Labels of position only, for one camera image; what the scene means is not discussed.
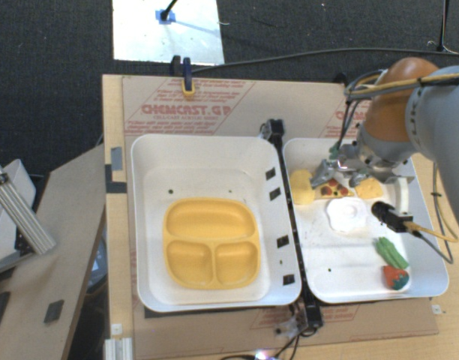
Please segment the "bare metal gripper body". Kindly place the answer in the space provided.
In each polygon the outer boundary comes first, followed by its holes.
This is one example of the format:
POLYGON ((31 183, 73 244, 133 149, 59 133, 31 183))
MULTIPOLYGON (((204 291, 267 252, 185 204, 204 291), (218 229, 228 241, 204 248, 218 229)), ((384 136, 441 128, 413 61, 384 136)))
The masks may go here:
POLYGON ((381 184, 394 184, 403 179, 411 183, 414 175, 398 175, 394 172, 397 164, 377 157, 374 152, 361 143, 342 145, 337 152, 337 171, 343 173, 346 179, 352 172, 366 173, 367 178, 374 178, 381 184))

